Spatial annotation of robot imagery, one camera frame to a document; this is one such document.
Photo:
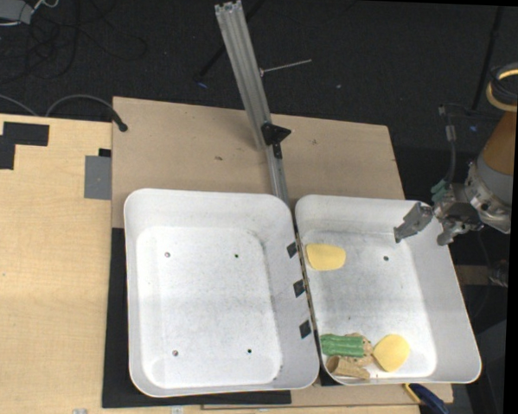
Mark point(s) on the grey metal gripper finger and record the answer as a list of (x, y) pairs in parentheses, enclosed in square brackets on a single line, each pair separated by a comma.
[(450, 234), (414, 220)]

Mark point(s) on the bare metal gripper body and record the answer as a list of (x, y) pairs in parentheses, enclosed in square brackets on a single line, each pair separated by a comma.
[(460, 210)]

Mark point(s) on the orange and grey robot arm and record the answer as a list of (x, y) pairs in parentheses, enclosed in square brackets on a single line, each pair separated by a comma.
[(501, 143)]

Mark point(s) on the white plastic tray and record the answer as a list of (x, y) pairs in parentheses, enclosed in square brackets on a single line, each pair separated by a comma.
[(206, 303), (380, 294)]

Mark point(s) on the yellow oval chip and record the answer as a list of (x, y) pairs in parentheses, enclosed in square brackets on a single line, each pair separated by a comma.
[(325, 257), (392, 352)]

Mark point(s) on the beige round biscuit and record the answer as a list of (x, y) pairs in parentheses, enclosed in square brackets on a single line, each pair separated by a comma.
[(367, 354)]

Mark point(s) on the green ribbed toy vegetable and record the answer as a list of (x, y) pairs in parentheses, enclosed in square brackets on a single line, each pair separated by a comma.
[(340, 345)]

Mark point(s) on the beige waffle cone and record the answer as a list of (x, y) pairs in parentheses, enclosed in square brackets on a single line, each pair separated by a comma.
[(348, 368)]

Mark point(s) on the brown flat board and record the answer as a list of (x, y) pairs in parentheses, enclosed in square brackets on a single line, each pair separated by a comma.
[(192, 151)]

